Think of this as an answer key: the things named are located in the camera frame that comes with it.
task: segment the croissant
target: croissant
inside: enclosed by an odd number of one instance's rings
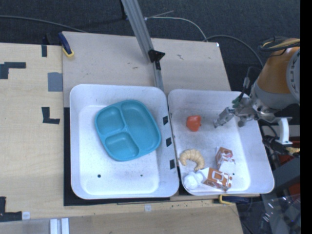
[[[183,151],[180,154],[179,159],[183,166],[186,166],[187,159],[194,161],[197,164],[197,166],[194,168],[195,171],[203,169],[205,167],[204,157],[201,155],[200,151],[196,149],[188,149]]]

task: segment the blue divided plate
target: blue divided plate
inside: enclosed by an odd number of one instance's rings
[[[160,131],[152,114],[137,100],[124,100],[101,109],[95,124],[106,152],[117,161],[139,158],[160,145]]]

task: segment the gray tape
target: gray tape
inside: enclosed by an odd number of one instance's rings
[[[63,74],[58,72],[48,73],[48,91],[62,92],[63,91]]]

